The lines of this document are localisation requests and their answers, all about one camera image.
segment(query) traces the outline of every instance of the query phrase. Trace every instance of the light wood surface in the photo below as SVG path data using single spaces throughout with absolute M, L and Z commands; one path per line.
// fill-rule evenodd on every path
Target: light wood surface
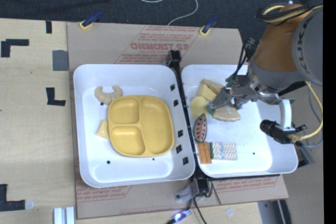
M 29 39 L 0 58 L 0 184 L 7 200 L 31 200 L 33 209 L 0 212 L 0 223 L 52 223 L 53 209 L 76 206 L 68 71 L 53 71 L 52 51 L 67 51 L 65 22 L 0 19 L 0 38 Z M 65 106 L 47 105 L 46 88 Z M 229 216 L 227 209 L 233 212 Z M 176 211 L 76 223 L 166 223 Z M 261 224 L 257 203 L 202 207 L 207 223 Z M 196 209 L 183 223 L 202 223 Z

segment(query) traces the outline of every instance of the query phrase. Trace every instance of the yellow plate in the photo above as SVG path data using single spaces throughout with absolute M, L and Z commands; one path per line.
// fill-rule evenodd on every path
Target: yellow plate
M 159 156 L 174 145 L 174 128 L 167 104 L 148 95 L 116 98 L 109 105 L 112 146 L 125 156 Z

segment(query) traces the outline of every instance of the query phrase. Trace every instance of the blue clamp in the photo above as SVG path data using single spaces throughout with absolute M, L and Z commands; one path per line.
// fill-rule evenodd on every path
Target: blue clamp
M 212 18 L 208 21 L 208 23 L 207 23 L 205 26 L 203 26 L 203 27 L 200 29 L 199 34 L 200 34 L 202 37 L 205 37 L 205 36 L 209 33 L 210 28 L 211 28 L 211 27 L 214 27 L 214 26 L 216 25 L 216 23 L 217 23 L 217 16 L 214 16 L 214 17 L 212 17 Z
M 103 12 L 96 12 L 89 18 L 79 23 L 80 28 L 86 30 L 92 26 L 92 23 L 98 21 L 103 16 Z

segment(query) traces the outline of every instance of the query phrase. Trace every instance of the white tray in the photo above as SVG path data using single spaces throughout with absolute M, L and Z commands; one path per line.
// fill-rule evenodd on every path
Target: white tray
M 94 90 L 103 86 L 104 92 L 112 92 L 113 85 L 122 89 L 123 96 L 151 95 L 166 102 L 175 133 L 174 146 L 168 153 L 126 157 L 118 154 L 109 140 L 95 135 L 100 121 L 107 119 L 108 106 L 100 105 Z M 74 73 L 74 92 L 79 166 L 84 182 L 92 187 L 111 187 L 189 178 L 195 162 L 178 90 L 174 72 L 162 65 L 78 67 Z
M 186 103 L 197 95 L 202 79 L 209 79 L 225 85 L 225 79 L 235 70 L 236 65 L 190 65 L 182 70 L 182 81 Z M 246 74 L 243 66 L 239 74 Z M 195 120 L 189 119 L 193 128 Z M 262 120 L 280 122 L 280 108 L 264 102 L 248 102 L 238 110 L 241 119 L 236 122 L 222 122 L 209 115 L 207 119 L 206 142 L 233 142 L 236 144 L 236 161 L 213 160 L 211 164 L 199 164 L 208 176 L 239 177 L 284 174 L 293 172 L 298 165 L 297 154 L 292 144 L 280 144 L 263 133 L 259 125 Z

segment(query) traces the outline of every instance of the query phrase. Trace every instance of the cardboard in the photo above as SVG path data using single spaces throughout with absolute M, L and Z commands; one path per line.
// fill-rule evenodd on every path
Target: cardboard
M 169 50 L 180 50 L 181 68 L 191 64 L 237 64 L 242 46 L 237 29 L 213 28 L 206 37 L 197 27 L 93 24 L 82 30 L 67 23 L 72 132 L 75 155 L 77 218 L 183 209 L 175 191 L 189 180 L 92 188 L 81 179 L 78 164 L 73 73 L 86 63 L 162 63 Z M 213 181 L 214 193 L 198 205 L 215 206 L 287 198 L 282 176 Z

